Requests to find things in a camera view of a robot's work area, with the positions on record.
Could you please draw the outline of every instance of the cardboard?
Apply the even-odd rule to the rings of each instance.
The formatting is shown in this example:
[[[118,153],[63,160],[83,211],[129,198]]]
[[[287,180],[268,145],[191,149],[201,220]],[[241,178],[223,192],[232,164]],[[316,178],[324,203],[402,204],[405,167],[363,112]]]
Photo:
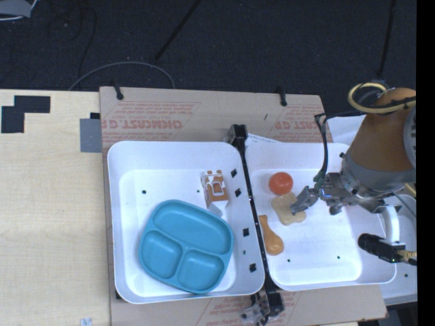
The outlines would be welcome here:
[[[134,305],[116,298],[111,233],[107,152],[118,141],[225,141],[233,124],[245,124],[248,133],[281,142],[320,143],[313,116],[322,113],[320,97],[287,94],[287,106],[278,94],[121,88],[100,89],[103,166],[109,257],[112,325],[242,325],[239,311],[250,296],[203,298]],[[328,140],[332,141],[328,131]],[[386,307],[376,285],[300,292],[281,291],[285,310],[268,325],[305,326],[383,319]]]

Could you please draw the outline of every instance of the white tray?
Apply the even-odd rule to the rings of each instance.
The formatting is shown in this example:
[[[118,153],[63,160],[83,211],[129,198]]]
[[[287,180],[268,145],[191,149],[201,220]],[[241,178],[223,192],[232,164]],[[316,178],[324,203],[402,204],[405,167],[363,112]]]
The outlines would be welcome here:
[[[348,146],[328,144],[328,172],[339,172],[341,152]],[[284,290],[299,291],[346,285],[383,284],[392,281],[396,265],[382,261],[358,246],[362,233],[385,237],[383,220],[360,206],[345,206],[337,215],[318,200],[306,210],[300,223],[281,224],[271,207],[276,196],[268,188],[276,172],[289,173],[292,191],[299,195],[305,186],[313,187],[313,178],[324,160],[324,146],[317,143],[253,143],[246,151],[252,192],[258,215],[267,215],[271,229],[284,241],[284,251],[266,254],[271,278]]]
[[[250,295],[264,283],[264,267],[239,152],[222,142],[122,141],[108,153],[114,236],[115,285],[133,304],[188,298]],[[141,267],[138,247],[152,211],[165,200],[206,208],[201,174],[222,170],[229,201],[222,219],[234,234],[234,249],[220,284],[206,294],[166,285]]]

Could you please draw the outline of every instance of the red ball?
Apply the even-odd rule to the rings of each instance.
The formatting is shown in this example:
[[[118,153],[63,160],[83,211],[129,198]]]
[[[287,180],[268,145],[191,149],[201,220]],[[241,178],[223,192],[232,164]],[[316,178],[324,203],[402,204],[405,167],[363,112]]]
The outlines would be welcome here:
[[[293,178],[283,171],[275,173],[269,179],[269,188],[278,196],[287,194],[293,188]]]

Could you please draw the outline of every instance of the blue divided plate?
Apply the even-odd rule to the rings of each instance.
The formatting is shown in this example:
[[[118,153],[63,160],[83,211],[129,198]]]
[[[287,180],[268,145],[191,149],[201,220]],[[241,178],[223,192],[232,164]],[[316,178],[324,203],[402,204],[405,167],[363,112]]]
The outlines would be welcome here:
[[[139,261],[149,275],[166,284],[206,293],[224,277],[233,246],[226,221],[193,204],[166,200],[142,233]]]

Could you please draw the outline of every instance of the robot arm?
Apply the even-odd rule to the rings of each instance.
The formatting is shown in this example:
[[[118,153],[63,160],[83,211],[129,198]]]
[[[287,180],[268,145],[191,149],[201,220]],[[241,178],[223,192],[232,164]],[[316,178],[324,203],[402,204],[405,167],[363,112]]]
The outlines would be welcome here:
[[[382,90],[376,93],[374,105],[356,103],[355,92],[370,86]],[[341,212],[343,206],[360,205],[371,213],[382,214],[386,238],[362,234],[359,246],[391,263],[417,264],[416,254],[410,257],[399,239],[397,212],[401,206],[384,201],[406,185],[417,182],[415,97],[416,92],[408,88],[387,89],[381,84],[354,87],[348,99],[358,112],[347,115],[366,114],[366,117],[350,148],[341,156],[341,171],[326,173],[328,150],[325,148],[325,163],[314,179],[315,187],[303,189],[297,202],[290,205],[293,214],[308,209],[318,199],[326,202],[331,215]],[[326,126],[319,124],[319,117],[316,116],[316,122],[326,144]]]

